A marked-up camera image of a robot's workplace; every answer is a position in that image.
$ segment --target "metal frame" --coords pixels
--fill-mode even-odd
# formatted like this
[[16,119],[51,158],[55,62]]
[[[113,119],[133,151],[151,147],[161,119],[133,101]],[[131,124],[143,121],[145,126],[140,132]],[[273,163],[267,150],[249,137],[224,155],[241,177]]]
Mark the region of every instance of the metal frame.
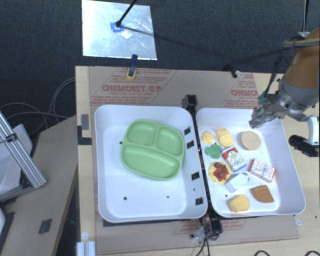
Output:
[[[17,135],[14,133],[5,116],[0,111],[0,143],[4,143],[15,161],[21,167],[22,172],[34,189],[44,185],[47,180],[38,170],[32,158],[29,156]],[[31,190],[30,187],[19,186],[2,195],[0,202],[16,197],[24,192]]]

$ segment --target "toy cookie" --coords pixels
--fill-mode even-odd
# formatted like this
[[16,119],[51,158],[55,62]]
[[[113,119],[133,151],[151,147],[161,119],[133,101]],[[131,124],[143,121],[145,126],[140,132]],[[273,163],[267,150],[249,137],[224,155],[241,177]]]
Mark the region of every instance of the toy cookie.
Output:
[[257,150],[261,145],[261,140],[256,133],[248,130],[242,133],[241,143],[247,150]]
[[216,135],[219,139],[219,143],[224,147],[230,147],[234,143],[232,135],[226,128],[221,128],[216,131]]
[[207,130],[205,130],[201,134],[200,138],[204,144],[211,144],[216,141],[216,137],[210,131],[207,131]]
[[208,170],[209,177],[218,184],[226,184],[230,179],[231,171],[223,162],[214,162]]
[[238,195],[230,202],[231,210],[235,213],[247,211],[249,209],[249,206],[249,199],[243,194]]

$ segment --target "blue tape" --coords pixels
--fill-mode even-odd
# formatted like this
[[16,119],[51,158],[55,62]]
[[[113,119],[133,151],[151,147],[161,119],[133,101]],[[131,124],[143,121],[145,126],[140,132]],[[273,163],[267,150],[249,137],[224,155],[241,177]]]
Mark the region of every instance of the blue tape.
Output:
[[110,28],[115,33],[119,33],[119,32],[125,31],[125,28],[122,25],[120,25],[120,27],[116,27],[116,22],[110,23]]

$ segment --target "green divided plate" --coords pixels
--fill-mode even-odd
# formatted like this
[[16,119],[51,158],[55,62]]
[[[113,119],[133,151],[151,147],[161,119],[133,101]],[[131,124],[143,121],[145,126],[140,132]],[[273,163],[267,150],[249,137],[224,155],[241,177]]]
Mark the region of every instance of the green divided plate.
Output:
[[163,181],[179,173],[184,155],[185,140],[178,130],[143,119],[130,124],[120,151],[121,162],[128,170]]

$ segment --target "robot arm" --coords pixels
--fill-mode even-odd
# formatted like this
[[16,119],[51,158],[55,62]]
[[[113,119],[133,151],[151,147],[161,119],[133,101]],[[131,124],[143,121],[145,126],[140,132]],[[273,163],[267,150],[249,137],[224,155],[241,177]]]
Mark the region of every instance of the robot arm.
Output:
[[268,94],[273,77],[266,91],[259,96],[259,109],[254,108],[249,124],[252,128],[261,127],[265,122],[285,116],[307,122],[309,138],[294,135],[289,143],[304,154],[319,156],[319,118],[306,116],[304,111],[319,102],[319,47],[320,29],[311,32],[305,40],[292,46],[298,46],[286,73],[279,82],[275,94]]

